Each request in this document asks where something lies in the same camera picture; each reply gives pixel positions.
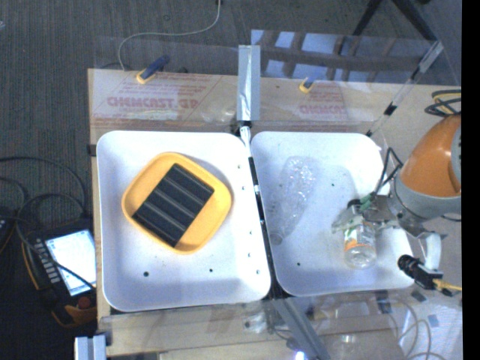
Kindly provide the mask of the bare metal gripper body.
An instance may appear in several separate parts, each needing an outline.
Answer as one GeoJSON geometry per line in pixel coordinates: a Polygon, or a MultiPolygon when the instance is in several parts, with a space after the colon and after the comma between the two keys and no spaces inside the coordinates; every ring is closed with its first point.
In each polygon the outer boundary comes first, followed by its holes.
{"type": "Polygon", "coordinates": [[[394,195],[368,194],[358,201],[356,208],[368,225],[370,221],[393,221],[392,228],[408,231],[411,227],[407,208],[394,195]]]}

